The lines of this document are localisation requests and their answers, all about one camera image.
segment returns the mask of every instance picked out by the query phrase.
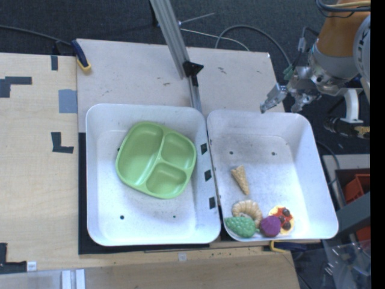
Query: aluminum rod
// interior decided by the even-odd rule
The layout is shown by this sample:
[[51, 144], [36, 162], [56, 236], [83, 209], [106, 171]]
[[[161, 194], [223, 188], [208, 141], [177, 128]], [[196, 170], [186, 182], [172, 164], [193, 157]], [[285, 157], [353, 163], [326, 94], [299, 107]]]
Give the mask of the aluminum rod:
[[191, 106], [202, 112], [199, 88], [193, 84], [191, 76], [186, 74], [183, 64], [190, 61], [179, 23], [175, 17], [170, 0], [150, 0], [151, 6], [159, 22], [163, 36], [166, 40], [171, 56], [180, 78], [188, 77], [190, 87]]

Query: toy food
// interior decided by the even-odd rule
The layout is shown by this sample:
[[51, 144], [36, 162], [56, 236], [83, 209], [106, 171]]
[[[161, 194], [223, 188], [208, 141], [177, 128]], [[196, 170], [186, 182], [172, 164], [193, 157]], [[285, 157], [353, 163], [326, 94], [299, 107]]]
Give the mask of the toy food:
[[224, 219], [224, 223], [231, 231], [242, 238], [251, 238], [256, 230], [253, 220], [248, 217], [227, 217]]
[[266, 237], [276, 237], [281, 230], [281, 221], [277, 216], [270, 215], [260, 221], [259, 229]]
[[276, 205], [269, 212], [270, 216], [276, 216], [280, 220], [281, 234], [288, 234], [294, 227], [294, 216], [289, 209], [282, 205]]
[[259, 205], [250, 199], [237, 202], [232, 207], [233, 216], [248, 216], [254, 221], [255, 227], [259, 227], [262, 220], [262, 211]]
[[248, 187], [248, 181], [246, 178], [245, 167], [243, 165], [240, 165], [237, 168], [232, 169], [231, 174], [237, 181], [239, 187], [244, 192], [244, 194], [246, 195], [250, 194], [250, 189]]

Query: purple toy fruit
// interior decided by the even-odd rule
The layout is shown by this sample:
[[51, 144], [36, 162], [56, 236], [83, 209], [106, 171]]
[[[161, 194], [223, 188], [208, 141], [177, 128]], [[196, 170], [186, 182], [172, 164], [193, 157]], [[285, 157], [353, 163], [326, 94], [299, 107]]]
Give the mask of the purple toy fruit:
[[275, 237], [281, 230], [281, 221], [277, 216], [268, 216], [262, 219], [259, 229], [266, 237]]

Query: green divided plate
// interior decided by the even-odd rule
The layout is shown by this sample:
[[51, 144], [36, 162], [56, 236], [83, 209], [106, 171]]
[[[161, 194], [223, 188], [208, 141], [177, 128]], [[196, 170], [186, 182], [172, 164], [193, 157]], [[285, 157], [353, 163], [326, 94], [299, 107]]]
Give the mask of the green divided plate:
[[171, 199], [187, 186], [196, 163], [192, 141], [154, 122], [136, 123], [115, 162], [119, 178], [145, 194]]

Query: green toy vegetable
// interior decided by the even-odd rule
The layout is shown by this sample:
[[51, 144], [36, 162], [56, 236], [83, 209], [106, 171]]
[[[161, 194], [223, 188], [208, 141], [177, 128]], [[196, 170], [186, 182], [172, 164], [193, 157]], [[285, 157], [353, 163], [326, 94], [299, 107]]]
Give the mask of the green toy vegetable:
[[244, 216], [227, 217], [224, 219], [226, 226], [242, 238], [251, 238], [255, 231], [255, 223]]

